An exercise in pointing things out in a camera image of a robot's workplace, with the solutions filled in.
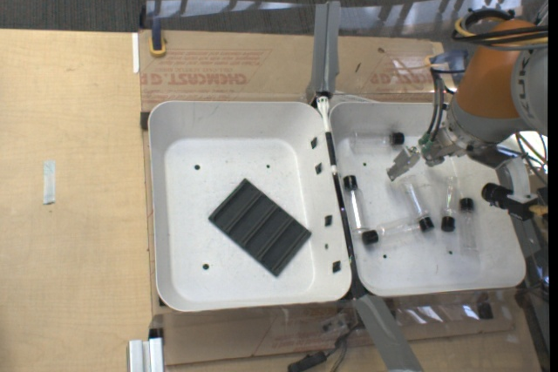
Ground thin black and white rod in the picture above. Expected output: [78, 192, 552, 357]
[316, 96, 359, 298]

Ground black cylinder on white bracket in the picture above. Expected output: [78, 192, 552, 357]
[480, 155, 541, 222]

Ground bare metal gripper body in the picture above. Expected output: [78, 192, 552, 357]
[419, 127, 480, 168]

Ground black block with thin wires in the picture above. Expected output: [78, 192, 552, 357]
[287, 351, 329, 372]

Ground brown cardboard board red print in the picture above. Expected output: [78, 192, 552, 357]
[138, 28, 527, 366]

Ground white plastic tray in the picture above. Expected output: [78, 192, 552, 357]
[328, 100, 527, 299]
[147, 100, 353, 313]

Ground clear bottle with black cap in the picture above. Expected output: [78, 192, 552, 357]
[458, 197, 480, 252]
[351, 131, 406, 150]
[361, 216, 420, 247]
[439, 175, 459, 233]
[342, 174, 365, 233]
[399, 179, 436, 233]

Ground dark grey ribbed rack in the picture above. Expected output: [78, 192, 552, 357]
[208, 178, 313, 278]

